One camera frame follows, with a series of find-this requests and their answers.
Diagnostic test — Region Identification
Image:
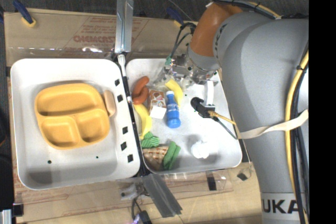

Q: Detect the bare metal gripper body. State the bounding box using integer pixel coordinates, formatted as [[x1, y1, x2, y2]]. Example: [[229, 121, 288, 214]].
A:
[[164, 54, 219, 87]]

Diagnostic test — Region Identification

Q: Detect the yellow banana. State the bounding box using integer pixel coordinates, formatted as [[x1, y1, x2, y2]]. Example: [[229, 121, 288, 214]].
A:
[[164, 78, 184, 106], [133, 103, 153, 140]]

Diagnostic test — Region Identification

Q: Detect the brown carton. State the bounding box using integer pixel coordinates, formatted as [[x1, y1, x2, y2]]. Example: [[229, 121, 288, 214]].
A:
[[146, 89, 167, 114]]

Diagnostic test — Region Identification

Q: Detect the brown toy sausage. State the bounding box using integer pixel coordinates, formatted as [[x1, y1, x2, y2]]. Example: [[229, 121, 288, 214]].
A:
[[131, 76, 151, 105]]

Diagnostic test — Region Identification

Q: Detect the blue bottle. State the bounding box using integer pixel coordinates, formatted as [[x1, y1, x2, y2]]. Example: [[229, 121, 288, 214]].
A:
[[165, 90, 182, 129]]

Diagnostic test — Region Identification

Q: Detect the white cube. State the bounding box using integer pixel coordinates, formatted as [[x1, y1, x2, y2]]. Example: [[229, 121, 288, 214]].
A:
[[149, 106, 167, 120]]

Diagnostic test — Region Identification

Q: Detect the white plastic tray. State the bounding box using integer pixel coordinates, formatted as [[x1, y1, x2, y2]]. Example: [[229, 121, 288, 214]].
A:
[[9, 58, 141, 190], [125, 58, 243, 175]]

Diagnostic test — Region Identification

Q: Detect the beige toy bread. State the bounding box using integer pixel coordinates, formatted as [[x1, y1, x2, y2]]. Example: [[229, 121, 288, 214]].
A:
[[102, 89, 117, 118]]

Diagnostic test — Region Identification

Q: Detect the green crinkled toy vegetable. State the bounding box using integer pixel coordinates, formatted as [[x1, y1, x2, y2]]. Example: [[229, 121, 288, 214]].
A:
[[140, 131, 161, 150]]

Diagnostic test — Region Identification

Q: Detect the white crumpled lump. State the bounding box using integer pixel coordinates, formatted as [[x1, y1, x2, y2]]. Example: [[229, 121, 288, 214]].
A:
[[190, 140, 210, 160]]

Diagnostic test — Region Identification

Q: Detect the green toy pea pod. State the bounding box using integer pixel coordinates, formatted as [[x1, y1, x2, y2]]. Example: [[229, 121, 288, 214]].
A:
[[162, 141, 182, 171]]

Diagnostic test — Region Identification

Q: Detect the tan toy waffle slice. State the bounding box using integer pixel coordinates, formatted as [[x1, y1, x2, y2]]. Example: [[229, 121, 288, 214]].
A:
[[142, 145, 170, 172]]

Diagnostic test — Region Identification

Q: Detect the yellow divided plate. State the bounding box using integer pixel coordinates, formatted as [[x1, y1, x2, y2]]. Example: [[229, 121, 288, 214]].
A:
[[34, 82, 111, 151]]

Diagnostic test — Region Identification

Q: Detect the brown cardboard board red print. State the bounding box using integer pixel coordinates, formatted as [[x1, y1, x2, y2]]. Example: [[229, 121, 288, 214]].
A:
[[3, 7, 263, 224]]

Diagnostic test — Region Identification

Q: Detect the black cylinder on white bracket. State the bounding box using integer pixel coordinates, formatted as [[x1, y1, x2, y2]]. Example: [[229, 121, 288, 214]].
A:
[[190, 80, 219, 119]]

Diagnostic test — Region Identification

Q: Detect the black block with thin wires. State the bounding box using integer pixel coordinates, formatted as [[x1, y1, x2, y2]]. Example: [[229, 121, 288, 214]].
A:
[[138, 210, 153, 224]]

